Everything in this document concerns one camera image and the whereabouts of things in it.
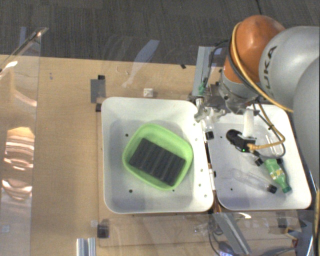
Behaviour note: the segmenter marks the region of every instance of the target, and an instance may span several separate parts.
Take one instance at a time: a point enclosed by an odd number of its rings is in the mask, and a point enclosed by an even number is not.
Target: gray carpet
[[[48,27],[45,57],[134,61],[158,41],[154,63],[195,65],[199,46],[230,37],[234,25],[259,14],[286,27],[319,25],[318,0],[0,0],[0,54],[28,32]]]

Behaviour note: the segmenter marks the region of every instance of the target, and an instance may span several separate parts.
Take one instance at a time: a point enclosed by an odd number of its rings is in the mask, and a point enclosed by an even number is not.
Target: plastic bottle
[[[271,178],[280,185],[283,193],[289,192],[291,187],[286,182],[286,175],[282,168],[278,165],[276,159],[267,159],[264,161]]]
[[[277,191],[276,186],[269,184],[265,179],[256,176],[251,172],[246,173],[239,169],[231,169],[231,174],[236,180],[257,190],[268,191],[273,194]]]

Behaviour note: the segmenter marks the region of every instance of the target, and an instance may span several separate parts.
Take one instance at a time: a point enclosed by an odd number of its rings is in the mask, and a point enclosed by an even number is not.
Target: clear plastic tube
[[[244,172],[239,169],[230,170],[232,176],[239,182],[246,184],[252,188],[262,191],[268,191],[270,193],[276,193],[277,187],[268,183],[265,179],[254,175],[251,172]]]

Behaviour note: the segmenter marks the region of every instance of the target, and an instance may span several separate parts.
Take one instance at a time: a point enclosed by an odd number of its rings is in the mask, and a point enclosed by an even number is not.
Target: small white block
[[[98,227],[98,221],[97,220],[91,220],[91,228]]]
[[[153,96],[154,96],[154,89],[152,88],[143,89],[143,97],[152,98]]]

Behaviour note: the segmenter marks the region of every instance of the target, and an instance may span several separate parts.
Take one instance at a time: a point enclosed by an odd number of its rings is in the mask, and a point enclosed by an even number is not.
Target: green bottle
[[[264,161],[264,165],[267,168],[270,177],[280,185],[283,193],[289,192],[291,187],[286,182],[286,175],[281,169],[276,159],[267,159]]]

